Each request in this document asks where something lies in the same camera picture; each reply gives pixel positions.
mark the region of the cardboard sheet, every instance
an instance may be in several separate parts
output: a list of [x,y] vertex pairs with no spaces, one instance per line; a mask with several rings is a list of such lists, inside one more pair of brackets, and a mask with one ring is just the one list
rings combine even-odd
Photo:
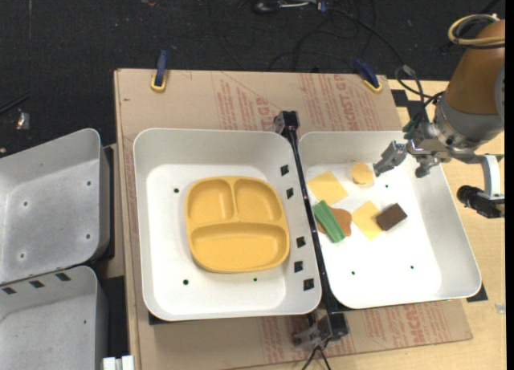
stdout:
[[[141,258],[133,172],[133,141],[147,128],[270,130],[280,110],[296,110],[300,131],[398,130],[385,77],[374,94],[357,75],[169,71],[163,93],[153,71],[115,72],[118,145],[123,154],[125,261],[131,353],[142,370],[228,369],[305,360],[292,335],[303,316],[213,319],[150,324],[141,292]],[[377,352],[471,338],[460,301],[383,307],[346,314],[350,334],[327,356]]]

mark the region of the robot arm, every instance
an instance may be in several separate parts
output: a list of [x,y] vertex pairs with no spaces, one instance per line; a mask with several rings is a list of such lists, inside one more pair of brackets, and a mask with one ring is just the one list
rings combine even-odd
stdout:
[[[475,39],[460,39],[465,22],[487,19],[490,23]],[[400,165],[410,154],[419,163],[417,177],[430,168],[456,159],[482,166],[484,190],[463,186],[457,193],[466,206],[487,218],[504,217],[498,161],[501,155],[477,155],[475,150],[504,130],[505,20],[473,15],[452,25],[448,36],[467,47],[446,91],[437,101],[431,123],[413,119],[405,128],[406,142],[393,141],[373,165],[380,174]]]

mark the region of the yellow divided plate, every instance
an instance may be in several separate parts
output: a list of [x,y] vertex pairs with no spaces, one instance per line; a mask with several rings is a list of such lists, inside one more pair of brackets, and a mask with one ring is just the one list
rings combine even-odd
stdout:
[[209,177],[186,197],[187,238],[194,260],[218,273],[271,269],[289,254],[282,202],[253,177]]

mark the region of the black floor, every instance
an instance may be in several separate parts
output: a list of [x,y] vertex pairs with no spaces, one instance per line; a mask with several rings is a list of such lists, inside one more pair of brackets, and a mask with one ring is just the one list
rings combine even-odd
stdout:
[[0,157],[86,127],[113,143],[112,73],[154,67],[160,49],[173,69],[348,73],[361,58],[448,80],[463,53],[441,52],[448,27],[494,0],[323,1],[255,14],[251,0],[0,0],[0,106],[29,96],[0,113]]

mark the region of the wooden surface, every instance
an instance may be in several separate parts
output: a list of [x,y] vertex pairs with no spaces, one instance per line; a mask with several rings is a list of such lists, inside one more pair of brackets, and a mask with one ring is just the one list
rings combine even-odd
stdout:
[[[446,83],[423,82],[426,94],[434,94],[444,90]],[[390,81],[392,89],[401,89],[396,81]],[[428,108],[429,117],[433,116],[433,106]],[[408,121],[405,108],[398,109],[402,123]],[[118,134],[121,133],[122,123],[117,121]],[[484,145],[479,152],[503,153],[504,135]],[[461,185],[476,185],[483,187],[483,174],[479,165],[465,165],[458,161],[451,161],[443,165],[447,175],[451,192],[456,197],[456,191]],[[504,165],[501,162],[501,176],[504,180]],[[120,168],[120,179],[124,180],[124,169]],[[121,183],[121,204],[126,206],[126,189]],[[338,356],[329,359],[332,370],[361,370],[384,369],[402,370],[416,368],[423,369],[504,369],[506,368],[506,315],[499,312],[499,305],[505,305],[505,223],[504,219],[486,219],[475,211],[465,209],[457,203],[459,214],[467,232],[471,246],[475,253],[477,263],[482,273],[488,300],[472,302],[463,301],[463,306],[471,326],[473,339],[463,342],[431,345],[416,348],[404,348],[399,350],[366,353],[351,356]],[[128,215],[123,214],[123,223],[129,225]],[[126,280],[133,279],[133,265],[130,262],[130,245],[125,243],[125,273]],[[139,340],[137,339],[136,302],[133,288],[127,288],[128,310],[128,334],[131,352],[137,356],[139,352]],[[304,366],[304,362],[275,364],[259,366],[254,370],[298,370]],[[314,360],[309,369],[320,370],[325,368],[323,360]]]

